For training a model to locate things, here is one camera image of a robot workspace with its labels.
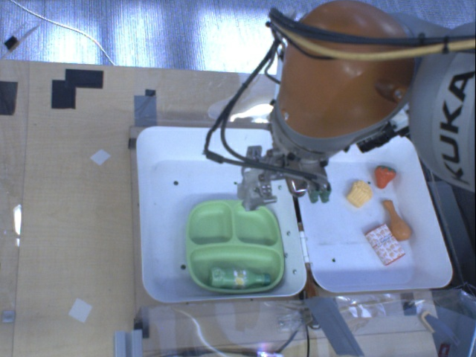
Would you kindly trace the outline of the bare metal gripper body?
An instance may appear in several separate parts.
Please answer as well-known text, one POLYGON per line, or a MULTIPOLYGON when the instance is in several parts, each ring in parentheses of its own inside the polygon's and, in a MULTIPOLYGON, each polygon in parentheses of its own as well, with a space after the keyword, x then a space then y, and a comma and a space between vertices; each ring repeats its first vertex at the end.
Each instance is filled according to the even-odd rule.
POLYGON ((242 168, 242 171, 258 169, 260 184, 284 179, 293 196, 307 194, 310 197, 329 197, 331 194, 331 184, 324 169, 327 165, 325 161, 302 159, 291 153, 286 155, 277 148, 263 152, 261 146, 249 147, 246 158, 275 168, 274 170, 242 168))

